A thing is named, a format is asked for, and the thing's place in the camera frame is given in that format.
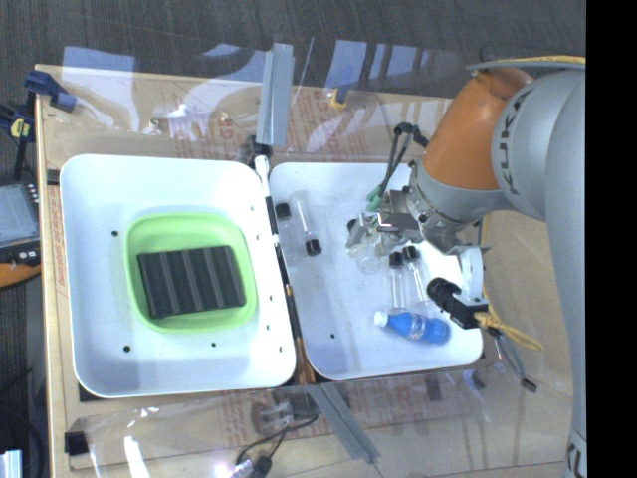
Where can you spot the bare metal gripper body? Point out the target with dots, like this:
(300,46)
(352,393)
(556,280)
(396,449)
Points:
(404,217)

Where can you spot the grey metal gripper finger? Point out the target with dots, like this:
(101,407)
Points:
(387,246)
(362,232)

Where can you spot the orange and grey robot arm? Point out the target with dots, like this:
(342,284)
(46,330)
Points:
(542,147)

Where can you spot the clear bottle with black cap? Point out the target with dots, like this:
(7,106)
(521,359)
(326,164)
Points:
(286,227)
(418,277)
(303,214)
(397,282)
(369,262)

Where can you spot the white plastic tray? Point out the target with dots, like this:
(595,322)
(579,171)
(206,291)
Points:
(94,267)
(338,287)

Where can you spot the thin black and white rod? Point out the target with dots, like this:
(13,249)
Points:
(278,252)

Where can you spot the blue bottle with white cap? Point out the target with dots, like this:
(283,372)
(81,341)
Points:
(418,327)

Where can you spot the brown cardboard board red print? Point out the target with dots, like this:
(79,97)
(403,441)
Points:
(517,267)

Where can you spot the black ribbed rectangular insert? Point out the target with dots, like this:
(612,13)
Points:
(191,281)

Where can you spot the green bowl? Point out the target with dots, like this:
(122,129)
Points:
(149,227)

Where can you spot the black cylinder on white bracket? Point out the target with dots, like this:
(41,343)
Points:
(450,298)

